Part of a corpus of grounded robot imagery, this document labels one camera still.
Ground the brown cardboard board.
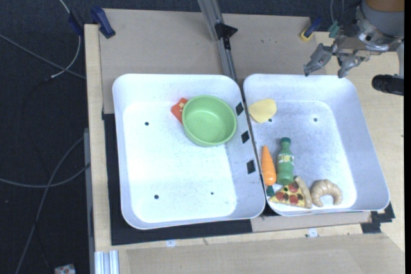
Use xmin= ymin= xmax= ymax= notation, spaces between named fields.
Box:
xmin=97 ymin=8 xmax=373 ymax=234

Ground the white plastic tray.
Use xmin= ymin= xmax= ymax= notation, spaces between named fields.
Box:
xmin=242 ymin=73 xmax=391 ymax=218
xmin=111 ymin=73 xmax=267 ymax=231

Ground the yellow crisp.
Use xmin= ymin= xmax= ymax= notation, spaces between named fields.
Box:
xmin=247 ymin=98 xmax=278 ymax=124

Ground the pizza slice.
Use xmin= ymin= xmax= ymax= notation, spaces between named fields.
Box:
xmin=268 ymin=175 xmax=313 ymax=210

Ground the orange packet with star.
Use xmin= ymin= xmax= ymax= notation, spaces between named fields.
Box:
xmin=170 ymin=96 xmax=189 ymax=124

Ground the green bottle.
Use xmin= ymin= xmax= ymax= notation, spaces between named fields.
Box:
xmin=275 ymin=137 xmax=296 ymax=186

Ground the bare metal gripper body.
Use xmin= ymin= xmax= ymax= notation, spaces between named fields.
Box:
xmin=331 ymin=22 xmax=405 ymax=59

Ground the brown cardboard sheet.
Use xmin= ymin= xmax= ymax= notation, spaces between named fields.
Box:
xmin=126 ymin=233 xmax=406 ymax=274

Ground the green bowl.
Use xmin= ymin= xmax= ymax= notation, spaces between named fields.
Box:
xmin=181 ymin=94 xmax=239 ymax=148

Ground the beige croissant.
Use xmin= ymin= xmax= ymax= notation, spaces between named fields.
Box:
xmin=309 ymin=178 xmax=344 ymax=208

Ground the small printed box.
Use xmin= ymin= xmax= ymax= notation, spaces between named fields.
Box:
xmin=54 ymin=263 xmax=76 ymax=274

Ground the black cylinder on white bracket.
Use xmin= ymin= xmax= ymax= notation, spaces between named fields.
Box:
xmin=371 ymin=40 xmax=405 ymax=97

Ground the orange carrot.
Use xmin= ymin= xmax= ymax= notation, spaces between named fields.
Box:
xmin=260 ymin=144 xmax=278 ymax=198

